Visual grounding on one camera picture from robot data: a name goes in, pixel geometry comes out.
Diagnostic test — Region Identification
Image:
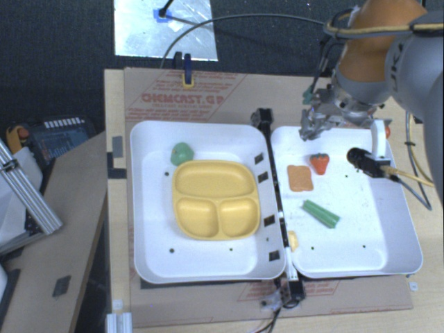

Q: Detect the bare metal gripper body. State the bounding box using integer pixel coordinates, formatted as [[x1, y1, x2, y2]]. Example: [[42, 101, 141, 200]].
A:
[[309, 89, 378, 128]]

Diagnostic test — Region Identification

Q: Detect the red toy strawberry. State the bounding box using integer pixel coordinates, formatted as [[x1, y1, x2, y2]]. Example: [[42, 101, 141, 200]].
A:
[[309, 153, 330, 176]]

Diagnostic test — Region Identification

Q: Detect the orange biscuit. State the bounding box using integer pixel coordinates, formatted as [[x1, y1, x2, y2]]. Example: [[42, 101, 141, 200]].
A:
[[287, 164, 315, 193]]

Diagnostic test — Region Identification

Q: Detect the thin black and white rod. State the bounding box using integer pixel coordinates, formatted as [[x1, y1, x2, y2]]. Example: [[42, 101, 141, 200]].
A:
[[262, 123, 296, 281]]

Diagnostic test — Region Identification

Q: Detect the green toy celery stick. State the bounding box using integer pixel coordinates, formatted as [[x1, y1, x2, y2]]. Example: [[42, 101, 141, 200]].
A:
[[302, 199, 341, 230]]

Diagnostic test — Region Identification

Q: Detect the brown cardboard board red print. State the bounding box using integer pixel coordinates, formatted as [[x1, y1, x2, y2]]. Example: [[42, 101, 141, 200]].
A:
[[123, 67, 415, 329]]

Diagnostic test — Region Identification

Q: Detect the white plastic tray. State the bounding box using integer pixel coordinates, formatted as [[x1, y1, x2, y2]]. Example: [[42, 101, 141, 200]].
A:
[[270, 126, 424, 280], [130, 119, 287, 285]]

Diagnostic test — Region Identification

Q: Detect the small yellow toy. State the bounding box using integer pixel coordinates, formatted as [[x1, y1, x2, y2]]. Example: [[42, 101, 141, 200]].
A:
[[287, 230, 300, 253]]

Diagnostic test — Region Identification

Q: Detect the yellow divided plate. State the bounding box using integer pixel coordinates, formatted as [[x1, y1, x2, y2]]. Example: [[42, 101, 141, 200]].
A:
[[171, 160, 262, 241]]

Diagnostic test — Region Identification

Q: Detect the green toy bell pepper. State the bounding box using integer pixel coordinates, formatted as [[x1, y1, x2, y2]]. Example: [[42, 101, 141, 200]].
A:
[[169, 142, 195, 167]]

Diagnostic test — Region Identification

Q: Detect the black block with thin wires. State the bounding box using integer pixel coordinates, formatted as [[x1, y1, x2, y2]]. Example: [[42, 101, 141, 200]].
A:
[[276, 276, 307, 309], [250, 108, 274, 128]]

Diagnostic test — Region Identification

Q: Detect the black cylinder on white bracket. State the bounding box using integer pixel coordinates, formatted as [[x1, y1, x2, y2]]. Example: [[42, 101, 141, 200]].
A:
[[346, 119, 395, 180]]

